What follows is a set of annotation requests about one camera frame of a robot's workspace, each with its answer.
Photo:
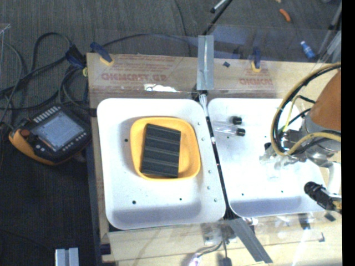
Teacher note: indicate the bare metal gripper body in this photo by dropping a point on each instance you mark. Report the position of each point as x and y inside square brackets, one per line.
[294, 141]

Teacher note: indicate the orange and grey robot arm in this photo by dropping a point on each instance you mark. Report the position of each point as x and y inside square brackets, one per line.
[328, 107]

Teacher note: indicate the clear plastic bottle black cap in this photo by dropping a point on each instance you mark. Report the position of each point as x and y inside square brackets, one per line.
[236, 120]
[240, 132]

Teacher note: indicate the white plastic tray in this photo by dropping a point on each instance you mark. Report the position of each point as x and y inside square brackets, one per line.
[249, 176]
[116, 176]

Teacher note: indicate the blue bottle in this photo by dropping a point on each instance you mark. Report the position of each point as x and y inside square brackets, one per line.
[307, 49]

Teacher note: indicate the yellow plate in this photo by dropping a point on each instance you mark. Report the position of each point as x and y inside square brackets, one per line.
[191, 154]

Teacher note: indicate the orange carrot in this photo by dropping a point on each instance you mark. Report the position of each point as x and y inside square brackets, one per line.
[285, 15]

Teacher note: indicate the black ribbed rectangular block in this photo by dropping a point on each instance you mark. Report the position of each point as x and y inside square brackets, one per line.
[161, 151]

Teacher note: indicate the brown cardboard board red print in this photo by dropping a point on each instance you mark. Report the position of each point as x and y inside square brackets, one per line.
[138, 71]

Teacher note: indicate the black cylinder on white bracket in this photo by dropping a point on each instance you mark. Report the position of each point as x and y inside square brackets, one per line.
[319, 194]

